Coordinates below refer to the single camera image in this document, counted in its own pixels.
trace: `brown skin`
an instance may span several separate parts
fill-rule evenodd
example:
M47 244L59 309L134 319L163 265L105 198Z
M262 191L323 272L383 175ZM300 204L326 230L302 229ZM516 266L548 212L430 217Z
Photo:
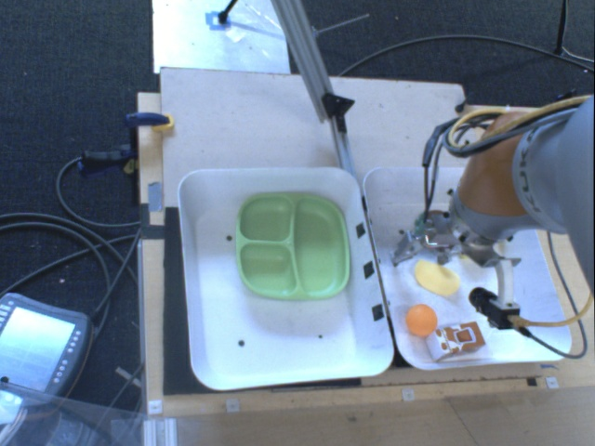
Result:
M485 131L488 136L522 112L498 117ZM458 196L471 210L491 216L521 216L526 212L512 183L512 158L521 136L504 140L487 151L470 157L458 187Z

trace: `snack package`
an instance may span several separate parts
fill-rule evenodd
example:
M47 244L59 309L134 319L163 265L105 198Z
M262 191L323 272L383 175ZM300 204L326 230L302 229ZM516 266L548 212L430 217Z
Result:
M436 329L426 337L431 357L441 361L452 355L474 352L485 345L477 322L466 322Z

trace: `handheld device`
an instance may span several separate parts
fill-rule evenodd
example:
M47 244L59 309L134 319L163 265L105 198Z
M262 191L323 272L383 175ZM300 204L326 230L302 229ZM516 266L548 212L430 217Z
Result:
M65 396L91 347L87 315L24 295L0 298L0 381Z

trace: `wooden table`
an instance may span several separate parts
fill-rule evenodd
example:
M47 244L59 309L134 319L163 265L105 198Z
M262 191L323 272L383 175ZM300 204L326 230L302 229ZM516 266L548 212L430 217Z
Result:
M180 174L196 168L333 165L332 138L316 118L298 76L165 71L162 92L170 98L177 91L195 98L201 123L189 141L201 140L200 158L181 153L174 170L164 166L164 147L171 135L139 129L139 180L141 203L149 201L149 186L164 184L165 206L175 203L173 193ZM455 114L463 100L458 85L432 83L334 79L337 94L354 98L348 114L348 129L358 181L376 166L417 166L429 131ZM258 113L253 98L264 98L270 124L253 124ZM213 93L212 99L206 93ZM158 94L139 94L139 110L160 112ZM172 114L176 129L187 130L192 111ZM249 136L218 130L229 122L250 125ZM283 129L283 122L293 129ZM279 143L284 153L269 154L259 148ZM246 152L254 150L252 155ZM459 160L443 157L443 164L458 166ZM164 211L149 213L153 226L164 224ZM588 287L566 237L556 236L560 263L582 306ZM178 444L590 444L595 432L595 361L593 312L585 318L589 352L579 361L554 365L534 363L490 365L425 372L390 369L363 379L360 387L328 389L258 389L231 393L193 395L163 394L164 241L141 242L141 318L145 356L145 395L152 417L177 417ZM547 256L550 270L553 267ZM559 281L557 288L562 292ZM561 294L567 316L572 315ZM573 350L580 337L573 328Z

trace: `white tray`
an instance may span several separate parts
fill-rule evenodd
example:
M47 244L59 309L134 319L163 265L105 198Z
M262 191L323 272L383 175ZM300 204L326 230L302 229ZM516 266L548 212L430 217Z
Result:
M447 209L447 191L454 189L462 169L442 168L433 208ZM460 289L451 296L435 295L420 287L414 277L414 265L420 258L436 262L435 256L422 253L400 263L390 262L390 252L400 239L399 230L410 230L423 211L423 170L421 168L379 168L364 181L372 234L380 261L380 275L390 306L397 348L413 366L424 369L444 369L486 365L492 363L556 361L560 356L539 346L517 332L500 331L491 327L468 301L469 292L482 286L497 293L496 272L483 269L470 259L454 258L447 267L461 278ZM515 300L521 314L532 320L563 319L562 307L549 276L548 265L534 231L519 232L511 243L497 247L502 256L520 257L514 268ZM436 362L430 357L425 340L409 334L404 316L414 304L428 304L438 315L439 326L464 321L479 323L486 346L472 354L454 356ZM572 339L568 327L532 327L531 331L557 349L568 352Z
M326 300L285 301L251 293L235 257L238 212L251 195L297 191L320 195L342 210L350 239L350 280ZM375 320L382 294L362 196L336 168L199 170L178 191L192 369L217 390L380 374L394 347L386 316Z

